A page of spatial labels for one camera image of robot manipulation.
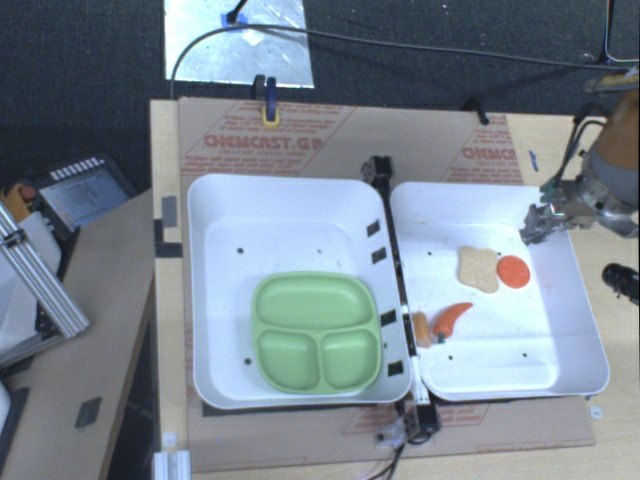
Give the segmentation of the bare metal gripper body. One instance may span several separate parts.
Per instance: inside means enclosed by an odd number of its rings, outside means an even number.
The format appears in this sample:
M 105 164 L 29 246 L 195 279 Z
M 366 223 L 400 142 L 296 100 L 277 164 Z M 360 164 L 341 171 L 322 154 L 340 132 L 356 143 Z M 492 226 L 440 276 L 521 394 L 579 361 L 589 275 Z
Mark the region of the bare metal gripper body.
M 542 213 L 562 214 L 561 231 L 589 229 L 597 223 L 622 238 L 638 238 L 635 212 L 599 181 L 549 180 L 542 186 Z

